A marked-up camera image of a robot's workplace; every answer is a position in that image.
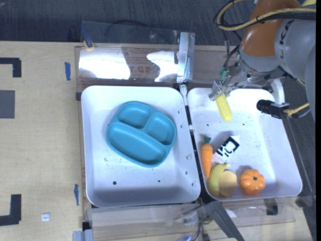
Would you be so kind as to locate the orange pumpkin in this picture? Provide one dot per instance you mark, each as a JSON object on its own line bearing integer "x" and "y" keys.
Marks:
{"x": 252, "y": 182}

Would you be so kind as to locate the yellow banana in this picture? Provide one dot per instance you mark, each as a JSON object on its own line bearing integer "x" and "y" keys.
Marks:
{"x": 214, "y": 178}

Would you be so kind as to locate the black cylinder on white bracket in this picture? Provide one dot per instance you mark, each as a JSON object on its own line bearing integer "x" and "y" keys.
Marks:
{"x": 272, "y": 108}

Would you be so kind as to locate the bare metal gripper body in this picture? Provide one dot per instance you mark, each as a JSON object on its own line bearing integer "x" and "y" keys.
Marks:
{"x": 250, "y": 78}

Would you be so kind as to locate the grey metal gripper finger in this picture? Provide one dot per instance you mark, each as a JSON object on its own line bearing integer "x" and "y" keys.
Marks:
{"x": 216, "y": 90}
{"x": 230, "y": 88}

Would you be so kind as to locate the yellow corn cob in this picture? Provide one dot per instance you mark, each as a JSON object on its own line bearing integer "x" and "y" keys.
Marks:
{"x": 224, "y": 108}

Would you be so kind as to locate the white plastic tray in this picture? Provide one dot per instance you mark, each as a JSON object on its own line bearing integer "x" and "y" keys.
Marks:
{"x": 140, "y": 184}
{"x": 263, "y": 147}

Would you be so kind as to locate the white carton with black print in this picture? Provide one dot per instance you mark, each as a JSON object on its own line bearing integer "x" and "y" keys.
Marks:
{"x": 228, "y": 148}

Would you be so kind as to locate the blue divided plate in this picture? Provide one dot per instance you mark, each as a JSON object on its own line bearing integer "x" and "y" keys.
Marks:
{"x": 140, "y": 134}

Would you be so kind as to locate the orange carrot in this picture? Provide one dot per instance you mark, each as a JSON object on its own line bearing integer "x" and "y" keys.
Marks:
{"x": 207, "y": 157}

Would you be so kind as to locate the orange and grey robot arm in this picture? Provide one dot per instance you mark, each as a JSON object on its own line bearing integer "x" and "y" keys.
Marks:
{"x": 291, "y": 44}

